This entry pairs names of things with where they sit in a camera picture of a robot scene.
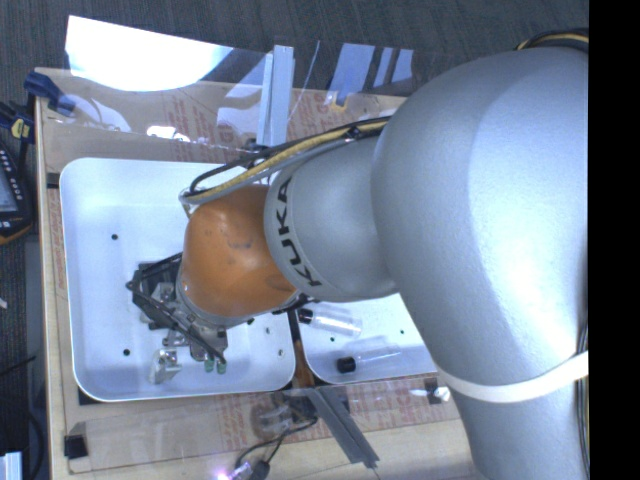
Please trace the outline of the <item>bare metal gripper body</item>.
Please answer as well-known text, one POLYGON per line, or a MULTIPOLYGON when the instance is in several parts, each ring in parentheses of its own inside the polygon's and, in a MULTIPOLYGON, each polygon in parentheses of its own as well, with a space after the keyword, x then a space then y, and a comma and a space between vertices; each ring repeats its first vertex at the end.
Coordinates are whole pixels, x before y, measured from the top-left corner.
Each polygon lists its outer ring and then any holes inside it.
POLYGON ((163 344, 168 347, 185 347, 198 361, 212 360, 226 363, 225 350, 228 346, 227 330, 224 326, 213 325, 194 313, 174 310, 168 315, 168 333, 163 344))

